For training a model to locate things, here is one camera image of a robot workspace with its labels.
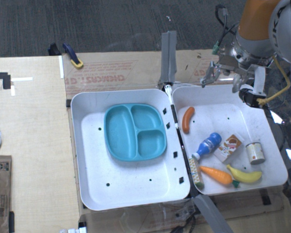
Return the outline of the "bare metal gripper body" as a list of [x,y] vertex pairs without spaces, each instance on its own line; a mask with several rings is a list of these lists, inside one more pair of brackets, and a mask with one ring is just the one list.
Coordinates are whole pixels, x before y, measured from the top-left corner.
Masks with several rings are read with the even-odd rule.
[[255,75],[254,66],[268,67],[273,54],[274,49],[269,41],[236,42],[218,51],[222,69],[249,77]]

